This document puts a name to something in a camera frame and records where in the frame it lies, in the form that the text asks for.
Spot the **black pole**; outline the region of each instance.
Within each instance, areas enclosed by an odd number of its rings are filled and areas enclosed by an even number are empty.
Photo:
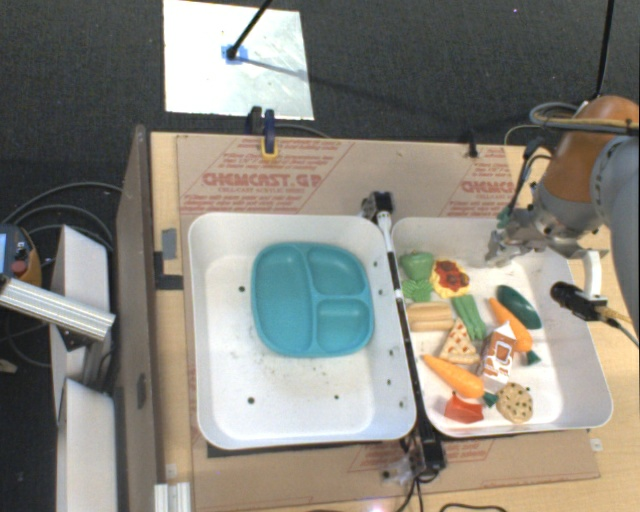
[[[609,0],[607,2],[607,16],[604,21],[604,34],[602,35],[602,47],[600,48],[600,68],[598,69],[598,82],[596,84],[596,94],[594,95],[594,98],[597,98],[602,94],[604,75],[607,72],[607,59],[609,57],[609,40],[611,39],[614,3],[615,0]]]
[[[265,0],[265,2],[260,6],[260,9],[258,9],[258,12],[256,13],[256,15],[249,22],[249,24],[247,25],[247,28],[245,28],[244,32],[240,34],[240,37],[235,42],[235,44],[227,50],[227,59],[233,60],[236,58],[236,54],[238,53],[238,49],[240,48],[240,45],[249,35],[249,32],[251,32],[251,29],[255,27],[256,23],[258,23],[258,20],[260,20],[260,18],[264,14],[264,11],[266,11],[269,8],[269,6],[271,5],[271,2],[273,2],[273,0]]]

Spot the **black carpet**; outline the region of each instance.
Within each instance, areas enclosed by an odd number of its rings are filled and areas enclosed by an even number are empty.
[[[259,1],[219,2],[257,6]],[[301,12],[316,121],[334,137],[502,142],[546,101],[596,87],[606,0],[274,2]],[[616,2],[604,92],[638,101],[640,4]],[[0,0],[0,219],[53,186],[121,183],[133,127],[240,133],[244,121],[164,112],[162,2]],[[526,130],[512,142],[524,143]],[[55,202],[112,223],[117,198]],[[25,227],[71,222],[58,214]],[[55,232],[38,234],[44,257]],[[14,331],[21,320],[12,323]],[[19,346],[48,357],[45,338]],[[16,361],[6,343],[0,357]],[[55,425],[46,370],[0,374],[0,511],[54,509]]]

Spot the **teal divided plate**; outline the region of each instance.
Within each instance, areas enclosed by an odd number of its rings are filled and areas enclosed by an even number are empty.
[[[340,247],[270,245],[251,275],[251,307],[260,339],[292,357],[330,357],[364,347],[373,333],[369,280]]]

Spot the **toy food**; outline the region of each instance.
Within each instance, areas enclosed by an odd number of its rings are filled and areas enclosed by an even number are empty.
[[[533,416],[533,399],[527,389],[510,382],[498,391],[496,409],[512,423],[524,423]]]
[[[433,254],[430,252],[412,252],[400,256],[400,266],[409,279],[421,281],[429,279],[433,267]]]
[[[419,331],[446,331],[453,327],[453,314],[446,302],[425,302],[407,306],[409,328]]]
[[[459,297],[469,291],[469,276],[452,260],[436,260],[429,280],[443,299]]]
[[[461,297],[453,297],[451,303],[458,316],[464,322],[471,339],[483,340],[487,336],[487,326],[480,318],[478,306],[476,306],[473,295],[467,294]]]
[[[515,345],[508,323],[498,327],[485,340],[479,375],[487,391],[497,393],[509,382]]]
[[[455,364],[475,364],[480,361],[480,356],[476,352],[467,333],[464,322],[456,318],[453,328],[447,336],[440,358]]]
[[[497,297],[498,302],[511,311],[527,329],[540,329],[542,327],[542,321],[534,307],[516,290],[502,284],[498,286]]]
[[[525,352],[527,354],[528,364],[534,364],[540,361],[538,355],[531,350],[533,347],[533,338],[527,328],[522,325],[522,322],[520,322],[520,320],[511,313],[511,311],[505,308],[493,297],[489,299],[489,304],[491,305],[491,309],[493,310],[499,324],[509,322],[509,326],[513,331],[513,337],[516,340],[515,350],[517,352]]]
[[[423,355],[423,361],[438,377],[466,398],[481,398],[484,395],[482,379],[464,368],[438,357]]]
[[[429,302],[433,285],[429,281],[414,281],[407,279],[402,281],[402,294],[405,299],[415,302]]]
[[[446,418],[460,423],[475,423],[484,419],[482,405],[465,402],[458,398],[455,392],[451,393],[451,398],[447,401],[444,415]]]

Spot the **white tray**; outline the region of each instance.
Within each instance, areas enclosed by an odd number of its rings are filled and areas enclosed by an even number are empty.
[[[266,246],[333,244],[363,264],[374,332],[344,357],[268,349],[251,312],[251,269]],[[399,439],[416,419],[382,233],[359,217],[211,213],[189,230],[198,423],[224,449]]]
[[[444,408],[451,388],[428,369],[419,356],[438,355],[447,333],[412,333],[429,419],[439,431],[452,437],[603,425],[611,416],[613,404],[587,324],[561,309],[549,294],[555,282],[573,282],[567,261],[547,250],[518,257],[503,268],[487,268],[484,255],[495,225],[492,219],[406,218],[394,227],[393,239],[398,258],[412,250],[421,250],[461,264],[471,279],[470,293],[488,329],[496,325],[487,300],[495,297],[498,285],[515,288],[531,302],[543,323],[542,329],[531,331],[533,349],[542,362],[525,366],[524,356],[517,354],[511,381],[531,388],[533,417],[528,423],[514,425],[493,407],[484,408],[485,419],[478,423],[465,425],[445,418]],[[443,299],[434,292],[432,300]]]

